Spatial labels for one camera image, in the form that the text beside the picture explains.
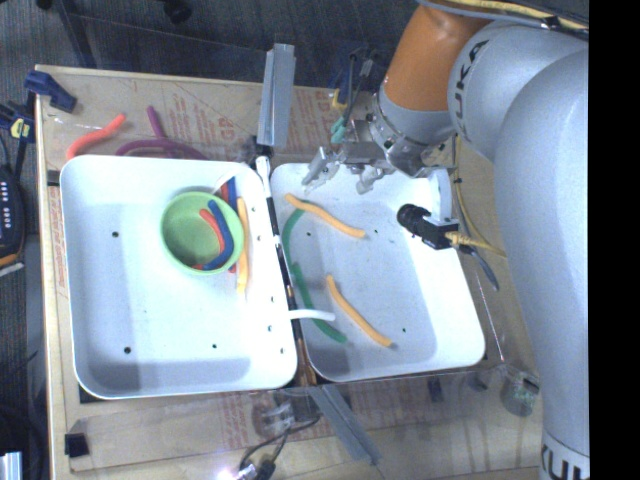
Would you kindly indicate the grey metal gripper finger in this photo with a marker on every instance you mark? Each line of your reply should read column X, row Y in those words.
column 320, row 168
column 369, row 178

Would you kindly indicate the brown cardboard board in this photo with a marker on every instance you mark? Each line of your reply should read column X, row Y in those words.
column 210, row 113

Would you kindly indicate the green bowl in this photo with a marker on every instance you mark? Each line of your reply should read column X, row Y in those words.
column 187, row 233

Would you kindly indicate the white plastic tray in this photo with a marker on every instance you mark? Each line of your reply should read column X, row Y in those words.
column 400, row 278
column 150, row 318

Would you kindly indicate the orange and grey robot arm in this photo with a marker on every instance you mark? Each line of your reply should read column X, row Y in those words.
column 535, row 133

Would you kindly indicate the black cylinder on white bracket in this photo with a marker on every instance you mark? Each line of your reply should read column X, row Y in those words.
column 425, row 225

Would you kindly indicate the thin black and white rod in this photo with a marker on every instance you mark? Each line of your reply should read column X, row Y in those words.
column 272, row 218

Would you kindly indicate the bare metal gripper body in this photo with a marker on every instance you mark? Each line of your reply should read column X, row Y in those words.
column 372, row 150

